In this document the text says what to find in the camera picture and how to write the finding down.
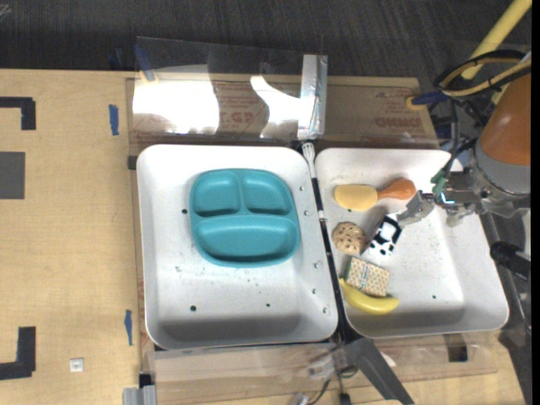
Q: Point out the small white square tile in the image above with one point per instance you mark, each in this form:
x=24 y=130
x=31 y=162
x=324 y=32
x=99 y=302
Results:
x=76 y=365

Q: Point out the black and white carton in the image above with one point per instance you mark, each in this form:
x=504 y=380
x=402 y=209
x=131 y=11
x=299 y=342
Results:
x=384 y=239

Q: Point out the black cylinder on white bracket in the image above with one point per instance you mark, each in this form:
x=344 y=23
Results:
x=508 y=256

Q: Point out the blue divided plate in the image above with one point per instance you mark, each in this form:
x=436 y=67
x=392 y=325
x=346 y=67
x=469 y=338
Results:
x=244 y=234

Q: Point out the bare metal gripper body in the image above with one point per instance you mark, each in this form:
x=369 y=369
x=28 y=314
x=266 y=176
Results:
x=464 y=192

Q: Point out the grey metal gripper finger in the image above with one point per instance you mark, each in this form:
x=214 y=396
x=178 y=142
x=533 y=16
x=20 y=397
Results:
x=422 y=203
x=408 y=217

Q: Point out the brown chocolate chip biscuit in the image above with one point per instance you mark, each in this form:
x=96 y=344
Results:
x=347 y=236

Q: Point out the yellow banana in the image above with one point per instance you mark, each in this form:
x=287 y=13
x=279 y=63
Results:
x=369 y=304

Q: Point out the patterned beige packet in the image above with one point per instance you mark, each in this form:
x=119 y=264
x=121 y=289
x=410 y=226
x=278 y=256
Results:
x=368 y=277

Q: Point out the white plastic tray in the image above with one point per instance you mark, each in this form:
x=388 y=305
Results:
x=236 y=293
x=443 y=268

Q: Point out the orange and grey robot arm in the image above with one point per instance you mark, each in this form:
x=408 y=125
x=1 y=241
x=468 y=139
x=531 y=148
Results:
x=508 y=120

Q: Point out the yellow and orange toy drumstick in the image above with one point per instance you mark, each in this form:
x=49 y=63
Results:
x=358 y=196

